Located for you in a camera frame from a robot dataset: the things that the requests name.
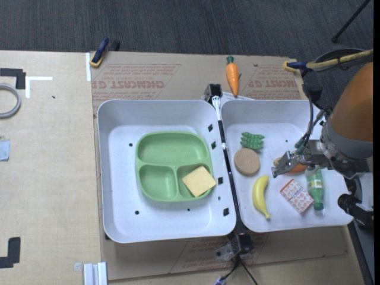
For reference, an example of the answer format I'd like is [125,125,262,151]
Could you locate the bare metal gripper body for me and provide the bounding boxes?
[297,140,371,180]

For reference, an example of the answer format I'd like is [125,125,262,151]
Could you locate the orange toy food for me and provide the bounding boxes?
[273,156,307,175]

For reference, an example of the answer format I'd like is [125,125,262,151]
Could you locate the orange and white carton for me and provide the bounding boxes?
[279,178,315,215]

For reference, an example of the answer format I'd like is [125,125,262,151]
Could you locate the green plastic bottle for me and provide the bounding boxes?
[305,167,325,211]

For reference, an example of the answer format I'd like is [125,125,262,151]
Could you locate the yellow banana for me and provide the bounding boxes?
[252,175,271,220]

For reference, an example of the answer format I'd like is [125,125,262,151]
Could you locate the tan round biscuit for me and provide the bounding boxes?
[233,148,261,177]

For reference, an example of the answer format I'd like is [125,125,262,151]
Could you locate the green pea pods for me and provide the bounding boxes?
[239,131,265,151]

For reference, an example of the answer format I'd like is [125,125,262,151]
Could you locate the white plastic tray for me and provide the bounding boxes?
[97,99,238,244]
[221,99,354,233]

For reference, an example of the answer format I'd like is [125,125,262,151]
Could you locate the thin black and white rod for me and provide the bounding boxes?
[211,95,248,238]

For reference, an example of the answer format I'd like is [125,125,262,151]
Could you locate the yellow square slice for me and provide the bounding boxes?
[181,165,217,198]

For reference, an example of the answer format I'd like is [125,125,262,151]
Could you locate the orange carrot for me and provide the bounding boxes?
[225,56,240,98]

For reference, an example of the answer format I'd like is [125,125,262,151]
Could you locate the green divided plate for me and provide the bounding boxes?
[135,131,214,202]

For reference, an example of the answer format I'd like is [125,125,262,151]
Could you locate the brown cardboard board red print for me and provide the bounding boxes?
[90,51,357,281]

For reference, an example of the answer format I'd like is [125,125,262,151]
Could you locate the black cylinder on white bracket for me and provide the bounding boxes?
[337,172,374,229]

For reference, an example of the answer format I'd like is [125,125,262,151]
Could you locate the black block with thin wires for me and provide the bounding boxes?
[204,83,223,102]
[214,232,255,261]

